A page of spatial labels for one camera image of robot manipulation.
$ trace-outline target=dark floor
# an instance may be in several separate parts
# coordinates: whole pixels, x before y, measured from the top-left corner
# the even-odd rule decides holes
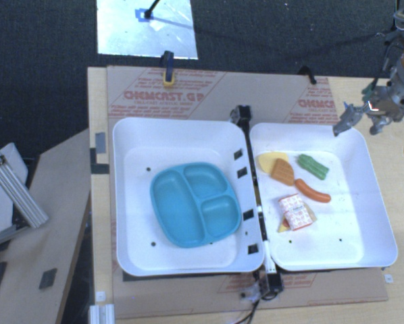
[[[199,60],[176,67],[296,74],[308,65],[315,75],[358,77],[380,73],[384,38],[377,35],[390,30],[395,8],[395,0],[191,3]],[[0,0],[0,147],[15,142],[23,157],[34,157],[86,129],[87,67],[158,65],[98,55],[96,27],[96,0]],[[87,251],[88,242],[72,299],[87,299]],[[70,302],[63,323],[81,323],[85,303]]]

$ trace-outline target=sausage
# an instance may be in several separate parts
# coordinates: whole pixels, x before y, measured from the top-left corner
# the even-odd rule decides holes
[[[316,200],[321,203],[328,203],[331,201],[331,196],[329,194],[315,191],[313,188],[307,185],[303,179],[296,179],[295,186],[300,190],[300,192],[302,192],[306,197],[309,197],[310,199]]]

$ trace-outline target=blue plate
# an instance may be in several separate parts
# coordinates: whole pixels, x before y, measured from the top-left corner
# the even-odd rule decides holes
[[[165,235],[180,247],[197,247],[235,232],[241,210],[223,172],[210,163],[177,165],[151,182],[151,201]]]

